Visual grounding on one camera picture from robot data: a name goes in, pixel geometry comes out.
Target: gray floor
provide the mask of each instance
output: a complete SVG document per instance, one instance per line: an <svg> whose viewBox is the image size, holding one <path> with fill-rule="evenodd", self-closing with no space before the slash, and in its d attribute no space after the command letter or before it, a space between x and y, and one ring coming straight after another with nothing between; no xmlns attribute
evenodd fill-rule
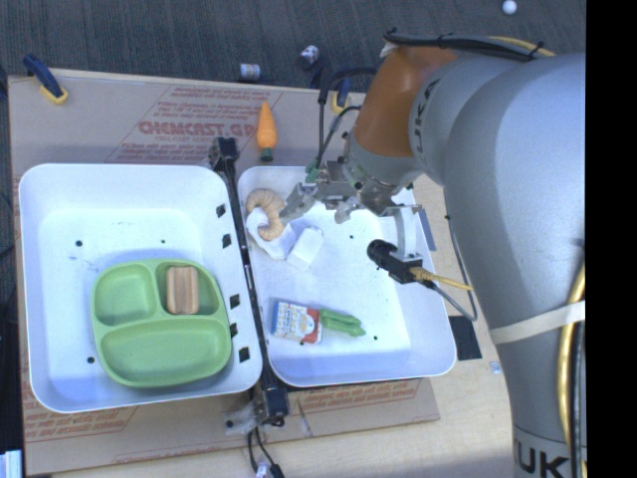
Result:
<svg viewBox="0 0 637 478"><path fill-rule="evenodd" d="M558 54L585 50L586 0L516 0L512 16L502 12L502 1L0 0L0 64L9 75L23 75L22 59L33 53L50 67L233 82L239 65L248 63L261 66L264 83L309 87L312 73L297 64L305 46L319 46L321 60L333 70L377 67L382 34L391 27L428 37L542 41ZM364 83L353 87L364 91ZM0 194L8 200L9 142L7 104L0 103ZM0 216L2 251L12 230L1 200ZM13 268L11 254L3 256L3 304L12 292ZM0 328L6 317L0 310ZM0 363L3 356L12 358L0 348ZM1 368L0 392L8 388Z"/></svg>

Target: table surface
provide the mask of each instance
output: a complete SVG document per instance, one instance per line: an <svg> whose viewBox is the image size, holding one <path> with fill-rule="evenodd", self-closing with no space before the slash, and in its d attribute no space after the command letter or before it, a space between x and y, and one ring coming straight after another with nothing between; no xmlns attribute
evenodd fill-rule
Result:
<svg viewBox="0 0 637 478"><path fill-rule="evenodd" d="M167 101L162 99L162 94L165 94L162 87L166 84L185 83L62 70L55 71L55 74L74 87L73 97L83 101L81 105L69 105L63 109L67 114L63 119L51 117L54 112L59 116L61 110L39 96L33 79L10 80L10 95L13 96L11 91L17 94L10 100L12 167L16 189L22 173L42 162L104 162L105 157L110 162L118 162L132 157L126 154L134 149L136 137L126 122L132 120L138 123L139 115L150 116L149 120L159 119L160 112L169 116ZM112 83L126 83L129 84L129 94L120 93L113 97L112 94L105 95L100 91L92 92L87 81L98 83L101 87ZM251 94L267 92L269 100L275 101L273 109L276 108L277 115L283 116L277 120L280 139L275 148L273 164L303 165L316 155L319 121L316 91L194 81L188 81L187 84L188 87L201 90L240 88L245 92L246 98ZM22 105L26 101L22 98L30 98L33 104ZM359 104L363 99L364 95L352 95L354 104ZM224 111L224 116L230 120L236 118L231 111L232 109ZM325 113L325 125L328 125L333 113ZM353 114L354 112L350 112L345 117L342 130L352 126L355 119ZM67 126L71 120L75 123L73 132L69 132ZM51 144L39 135L43 122L48 123L50 136L58 136L59 142ZM248 167L259 164L259 150L251 136L254 134L253 130L241 127L240 119L237 122L239 126L216 130L239 136L241 156L237 161L237 170L240 174ZM101 145L105 129L109 133L123 136L115 149L111 147L106 150ZM205 147L209 146L209 141L204 143ZM340 147L340 143L333 143L326 158L339 155ZM201 155L203 150L195 149L190 158L182 154L177 160L205 162L206 154ZM161 155L156 155L156 151L155 155L143 159L163 160ZM432 259L436 272L460 279L461 272L445 219L441 187L422 175L414 183L414 193L417 202L426 210L433 234L436 248L432 251ZM466 294L456 291L453 295L463 308L471 310ZM459 315L450 305L447 304L446 307L450 316ZM431 377L440 420L272 443L268 444L268 451L289 477L512 476L512 427L505 378L498 373L496 349L490 341L488 328L481 314L474 323L474 329L483 357L460 360L448 373ZM254 476L247 448L57 473L55 476L110 477L121 474L153 478L177 475L212 475L218 478Z"/></svg>

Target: white plastic tray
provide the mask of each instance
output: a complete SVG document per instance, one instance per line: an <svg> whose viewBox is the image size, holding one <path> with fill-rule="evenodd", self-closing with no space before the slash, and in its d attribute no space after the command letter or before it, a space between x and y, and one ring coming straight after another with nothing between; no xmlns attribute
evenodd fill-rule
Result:
<svg viewBox="0 0 637 478"><path fill-rule="evenodd" d="M201 166L42 164L24 174L19 196L31 386L43 405L104 409L245 391L259 379L263 360L236 230L216 173ZM106 375L92 329L93 283L111 265L152 258L193 260L217 279L238 331L221 373L159 389L126 387ZM250 358L240 361L243 348Z"/></svg>
<svg viewBox="0 0 637 478"><path fill-rule="evenodd" d="M272 189L285 199L304 178L305 170L295 166L257 166L245 171L238 185L244 217L245 201L253 189ZM414 203L413 195L406 190L395 201ZM396 243L394 219L359 210L338 225L333 215L333 211L316 204L303 220L293 222L315 225L324 235L317 257L305 272L272 259L248 238L274 372L287 384L298 387L447 372L456 361L456 347L442 298L418 284L398 284L367 257L367 246L374 239ZM423 267L433 271L422 226L418 223L414 228ZM366 335L353 338L325 331L321 343L303 346L273 337L270 326L277 300L352 314L362 321Z"/></svg>

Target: cardboard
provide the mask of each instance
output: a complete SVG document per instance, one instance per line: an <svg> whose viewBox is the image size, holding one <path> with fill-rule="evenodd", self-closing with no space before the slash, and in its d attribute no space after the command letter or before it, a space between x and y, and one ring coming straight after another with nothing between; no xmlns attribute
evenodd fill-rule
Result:
<svg viewBox="0 0 637 478"><path fill-rule="evenodd" d="M14 188L43 162L206 164L215 136L232 135L241 156L237 175L258 164L254 139L259 108L288 116L277 122L271 164L305 164L316 154L319 108L310 90L152 79L53 70L69 92L59 107L33 78L11 78L10 122ZM352 95L353 104L362 101ZM325 124L333 115L326 111ZM353 116L346 116L343 129ZM335 146L326 158L339 153ZM21 245L16 216L17 263ZM78 414L43 407L29 383L22 273L18 268L26 471L48 474L176 455L243 447L227 433L224 413L241 409L247 394L232 394ZM269 441L289 441L440 418L428 378L293 391L284 427L266 427Z"/></svg>

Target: yellow cable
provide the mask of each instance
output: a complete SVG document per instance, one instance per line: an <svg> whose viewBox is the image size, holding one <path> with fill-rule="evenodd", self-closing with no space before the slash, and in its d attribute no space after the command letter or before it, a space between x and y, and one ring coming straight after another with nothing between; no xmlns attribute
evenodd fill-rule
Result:
<svg viewBox="0 0 637 478"><path fill-rule="evenodd" d="M575 278L570 294L568 295L568 303L577 303L581 301L584 296L586 283L586 269L585 265L581 265L581 269ZM568 387L570 376L570 348L573 337L573 329L575 324L568 324L561 330L561 338L559 340L559 354L557 357L557 402L559 407L559 418L561 420L561 426L564 431L564 437L566 438L566 444L570 448L570 423L568 417L570 415L570 409L568 408ZM586 465L582 466L584 477L587 476Z"/></svg>
<svg viewBox="0 0 637 478"><path fill-rule="evenodd" d="M503 41L505 43L513 44L515 46L520 46L521 48L526 48L529 51L533 51L535 48L537 48L536 44L529 43L529 42L523 41L521 39L514 39L514 38L511 38L511 37L492 36L491 39L497 39L498 41ZM550 50L547 50L546 48L538 48L537 52L540 55L544 55L545 57L553 57L555 55L554 52L552 52Z"/></svg>
<svg viewBox="0 0 637 478"><path fill-rule="evenodd" d="M454 280L450 280L449 278L445 278L444 276L435 275L422 267L412 267L409 269L409 272L414 275L417 281L429 280L430 282L440 282L447 285L451 285L452 287L457 287L459 289L463 289L465 291L473 291L474 288L470 285L466 285L464 283L459 283Z"/></svg>

